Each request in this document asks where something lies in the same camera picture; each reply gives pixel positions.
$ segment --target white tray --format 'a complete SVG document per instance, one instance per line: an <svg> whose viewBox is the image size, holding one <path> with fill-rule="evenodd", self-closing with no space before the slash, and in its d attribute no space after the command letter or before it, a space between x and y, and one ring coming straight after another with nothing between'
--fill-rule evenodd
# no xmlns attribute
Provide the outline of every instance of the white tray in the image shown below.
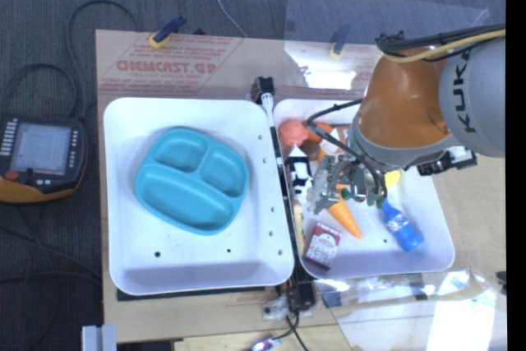
<svg viewBox="0 0 526 351"><path fill-rule="evenodd" d="M328 109L343 101L286 99L276 104L275 125L288 118L306 121L312 114ZM351 123L358 107L326 114L321 122L329 124ZM282 150L284 160L287 150ZM303 210L303 230L306 247L316 222L320 221L342 233L336 258L329 270L323 270L308 261L305 269L320 279L348 279L363 276L396 275L446 270L454 260L454 245L447 228L435 185L430 177L422 177L415 168L403 173L400 182L390 189L390 196L397 196L403 212L424 237L424 242L410 252L404 251L387 231L380 211L366 203L348 201L348 206L362 231L362 238L355 238L340 225L328 211L319 215Z"/></svg>
<svg viewBox="0 0 526 351"><path fill-rule="evenodd" d="M157 218L136 199L134 180L161 133L205 132L247 162L250 182L233 222L201 236ZM109 271L134 295L277 285L294 259L269 123L243 100L122 98L104 111Z"/></svg>

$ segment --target small box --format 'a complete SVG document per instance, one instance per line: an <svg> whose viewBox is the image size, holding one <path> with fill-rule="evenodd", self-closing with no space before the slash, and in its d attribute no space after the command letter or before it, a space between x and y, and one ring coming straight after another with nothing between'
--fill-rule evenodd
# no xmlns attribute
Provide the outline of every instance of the small box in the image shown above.
<svg viewBox="0 0 526 351"><path fill-rule="evenodd" d="M304 259L329 270L330 263L336 256L340 238L340 232L328 225L317 223Z"/></svg>

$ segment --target blue clamp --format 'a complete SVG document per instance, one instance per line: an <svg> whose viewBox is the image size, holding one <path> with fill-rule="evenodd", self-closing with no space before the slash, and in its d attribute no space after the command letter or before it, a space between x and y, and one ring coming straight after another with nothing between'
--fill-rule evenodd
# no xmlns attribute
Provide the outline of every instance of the blue clamp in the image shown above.
<svg viewBox="0 0 526 351"><path fill-rule="evenodd" d="M186 21L187 19L182 16L178 16L174 20L170 21L158 32L150 36L150 46L153 48L159 48L163 44L166 44L169 40L170 34L177 33L179 28L181 28Z"/></svg>
<svg viewBox="0 0 526 351"><path fill-rule="evenodd" d="M345 41L347 40L348 33L351 31L351 25L345 24L340 26L338 30L333 34L330 39L331 46L329 55L332 58L339 60L342 57L342 52L344 50Z"/></svg>

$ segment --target blue bottle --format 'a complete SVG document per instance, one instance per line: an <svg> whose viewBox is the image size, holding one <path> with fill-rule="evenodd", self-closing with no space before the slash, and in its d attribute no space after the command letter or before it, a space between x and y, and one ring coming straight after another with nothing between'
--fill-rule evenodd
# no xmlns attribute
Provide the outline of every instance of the blue bottle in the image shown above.
<svg viewBox="0 0 526 351"><path fill-rule="evenodd" d="M391 206L388 201L384 201L381 210L384 215L385 226L392 232L399 245L406 252L413 250L424 241L401 210Z"/></svg>

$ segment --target blue plate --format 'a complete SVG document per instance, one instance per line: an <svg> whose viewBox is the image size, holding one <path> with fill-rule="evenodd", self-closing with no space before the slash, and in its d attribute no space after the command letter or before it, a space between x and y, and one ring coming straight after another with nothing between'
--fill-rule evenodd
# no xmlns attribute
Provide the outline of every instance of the blue plate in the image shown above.
<svg viewBox="0 0 526 351"><path fill-rule="evenodd" d="M204 133L175 127L148 151L135 192L152 214L192 233L212 235L232 223L248 179L247 163L236 151Z"/></svg>

